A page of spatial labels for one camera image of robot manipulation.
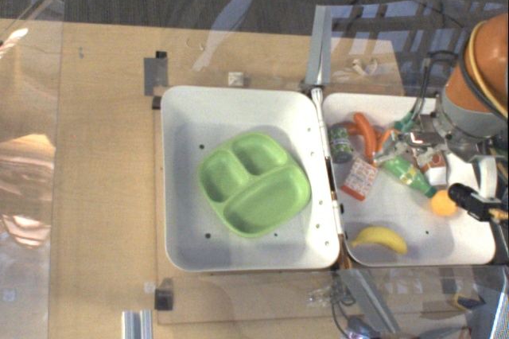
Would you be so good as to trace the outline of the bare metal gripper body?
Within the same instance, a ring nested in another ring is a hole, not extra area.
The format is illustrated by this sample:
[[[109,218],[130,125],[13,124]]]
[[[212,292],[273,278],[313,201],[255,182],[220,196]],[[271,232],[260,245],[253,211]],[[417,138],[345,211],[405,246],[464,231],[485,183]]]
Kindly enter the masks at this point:
[[[445,137],[434,126],[432,115],[419,115],[404,121],[398,140],[422,154],[428,149],[442,152],[448,149]]]

